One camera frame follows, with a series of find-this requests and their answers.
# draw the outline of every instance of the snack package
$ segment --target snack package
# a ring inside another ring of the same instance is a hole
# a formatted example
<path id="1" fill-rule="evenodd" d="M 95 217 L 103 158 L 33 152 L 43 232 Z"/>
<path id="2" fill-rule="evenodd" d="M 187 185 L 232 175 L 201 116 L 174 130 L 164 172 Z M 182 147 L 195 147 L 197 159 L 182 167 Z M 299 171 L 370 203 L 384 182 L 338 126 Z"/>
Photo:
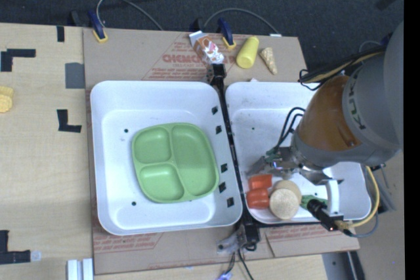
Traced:
<path id="1" fill-rule="evenodd" d="M 207 64 L 223 63 L 224 56 L 219 52 L 218 46 L 210 39 L 210 37 L 202 31 L 190 34 L 192 48 L 200 55 Z"/>

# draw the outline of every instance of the cardboard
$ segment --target cardboard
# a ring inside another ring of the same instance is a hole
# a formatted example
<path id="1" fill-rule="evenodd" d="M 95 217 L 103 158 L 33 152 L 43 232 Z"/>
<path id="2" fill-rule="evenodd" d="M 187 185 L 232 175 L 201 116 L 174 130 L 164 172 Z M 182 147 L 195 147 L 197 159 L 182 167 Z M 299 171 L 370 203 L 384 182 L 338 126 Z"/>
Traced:
<path id="1" fill-rule="evenodd" d="M 234 227 L 119 237 L 100 226 L 95 201 L 95 167 L 89 95 L 93 86 L 105 80 L 205 81 L 206 64 L 191 46 L 186 32 L 106 30 L 108 41 L 98 43 L 92 30 L 83 29 L 87 133 L 93 216 L 93 254 L 96 274 L 152 270 L 228 262 L 230 255 L 217 254 L 217 241 L 227 238 Z M 258 36 L 259 49 L 272 47 L 278 73 L 273 75 L 262 58 L 252 68 L 242 69 L 235 56 L 249 35 L 234 35 L 237 47 L 228 50 L 220 34 L 209 34 L 221 53 L 228 86 L 238 81 L 296 82 L 305 69 L 299 40 L 295 37 Z M 328 233 L 320 225 L 294 225 L 261 230 L 255 252 L 247 260 L 319 254 L 358 249 L 358 240 L 339 232 Z"/>

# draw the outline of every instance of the green divided dish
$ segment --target green divided dish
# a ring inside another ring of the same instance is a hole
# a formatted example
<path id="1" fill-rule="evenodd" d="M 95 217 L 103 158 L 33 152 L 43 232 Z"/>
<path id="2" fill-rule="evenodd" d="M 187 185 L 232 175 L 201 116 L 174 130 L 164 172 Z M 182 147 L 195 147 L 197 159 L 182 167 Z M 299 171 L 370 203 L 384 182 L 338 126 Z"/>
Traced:
<path id="1" fill-rule="evenodd" d="M 209 195 L 219 183 L 210 141 L 193 124 L 140 130 L 133 138 L 132 154 L 138 183 L 152 201 L 191 201 Z"/>

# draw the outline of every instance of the tray hole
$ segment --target tray hole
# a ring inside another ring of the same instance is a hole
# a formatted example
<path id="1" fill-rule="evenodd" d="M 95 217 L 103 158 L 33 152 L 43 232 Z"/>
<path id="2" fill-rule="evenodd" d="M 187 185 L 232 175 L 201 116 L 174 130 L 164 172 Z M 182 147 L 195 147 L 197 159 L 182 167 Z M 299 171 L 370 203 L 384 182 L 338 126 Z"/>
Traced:
<path id="1" fill-rule="evenodd" d="M 234 202 L 234 198 L 233 197 L 229 197 L 226 202 L 228 203 L 228 208 L 230 208 L 232 205 L 235 204 Z"/>
<path id="2" fill-rule="evenodd" d="M 222 193 L 226 190 L 226 182 L 219 184 L 219 193 Z"/>

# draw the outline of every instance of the black connector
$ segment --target black connector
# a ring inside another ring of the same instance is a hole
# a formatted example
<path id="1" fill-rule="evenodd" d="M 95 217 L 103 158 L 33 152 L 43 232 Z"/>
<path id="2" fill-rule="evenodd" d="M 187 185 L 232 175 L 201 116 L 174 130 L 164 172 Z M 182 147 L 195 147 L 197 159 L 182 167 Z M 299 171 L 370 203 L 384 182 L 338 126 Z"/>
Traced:
<path id="1" fill-rule="evenodd" d="M 313 217 L 321 222 L 321 225 L 327 231 L 336 231 L 339 229 L 335 224 L 335 221 L 343 220 L 343 216 L 330 217 L 324 210 L 327 206 L 323 202 L 317 199 L 311 199 L 306 207 Z"/>

